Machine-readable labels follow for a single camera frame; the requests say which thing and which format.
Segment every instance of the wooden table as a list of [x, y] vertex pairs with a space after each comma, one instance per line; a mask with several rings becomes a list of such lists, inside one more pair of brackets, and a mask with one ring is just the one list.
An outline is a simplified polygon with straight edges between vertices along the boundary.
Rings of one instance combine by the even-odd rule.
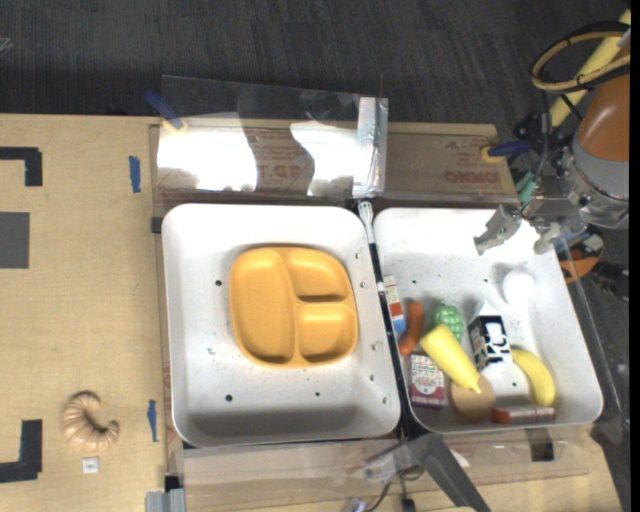
[[[157, 118], [0, 115], [0, 147], [37, 147], [43, 186], [24, 186], [24, 164], [0, 160], [0, 212], [30, 214], [28, 269], [0, 268], [0, 462], [18, 458], [22, 420], [43, 421], [37, 480], [0, 484], [0, 511], [144, 510], [166, 469], [160, 321], [149, 167]], [[135, 193], [129, 157], [141, 168]], [[121, 435], [100, 471], [60, 430], [74, 393], [102, 399], [100, 422]], [[158, 442], [147, 418], [157, 406]], [[480, 486], [494, 510], [616, 510], [600, 447], [582, 434], [589, 473]], [[419, 510], [446, 509], [440, 491], [414, 495]], [[280, 507], [341, 510], [344, 502]], [[388, 499], [379, 510], [399, 510]]]

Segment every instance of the dark gray floor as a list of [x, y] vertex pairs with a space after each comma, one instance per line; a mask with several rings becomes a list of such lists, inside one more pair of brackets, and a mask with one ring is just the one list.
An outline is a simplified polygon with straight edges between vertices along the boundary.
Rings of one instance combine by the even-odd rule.
[[[143, 94], [170, 74], [382, 91], [393, 121], [493, 123], [508, 140], [540, 109], [533, 58], [624, 9], [619, 0], [0, 0], [0, 38], [14, 43], [0, 60], [0, 112], [153, 114]], [[605, 235], [605, 259], [628, 265], [628, 233]], [[628, 409], [628, 305], [584, 286]], [[628, 440], [604, 444], [629, 508]]]

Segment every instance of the orange plate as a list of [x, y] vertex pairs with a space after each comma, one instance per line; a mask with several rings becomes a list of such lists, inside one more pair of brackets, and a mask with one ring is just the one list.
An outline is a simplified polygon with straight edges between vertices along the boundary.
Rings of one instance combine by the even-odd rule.
[[358, 315], [344, 267], [301, 247], [241, 254], [229, 279], [231, 322], [242, 353], [279, 368], [334, 363], [358, 341]]

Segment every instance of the white egg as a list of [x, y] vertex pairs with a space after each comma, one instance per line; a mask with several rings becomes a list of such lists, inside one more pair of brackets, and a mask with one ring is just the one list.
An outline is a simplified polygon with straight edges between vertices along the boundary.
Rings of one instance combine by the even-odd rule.
[[512, 270], [502, 281], [502, 293], [512, 306], [526, 306], [536, 293], [536, 280], [523, 270]]

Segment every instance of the yellow bottle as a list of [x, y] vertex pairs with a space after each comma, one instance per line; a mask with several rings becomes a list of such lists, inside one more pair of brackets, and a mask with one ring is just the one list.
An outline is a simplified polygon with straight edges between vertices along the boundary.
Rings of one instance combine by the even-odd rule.
[[449, 327], [438, 325], [420, 340], [420, 346], [458, 386], [482, 393], [478, 386], [480, 374]]

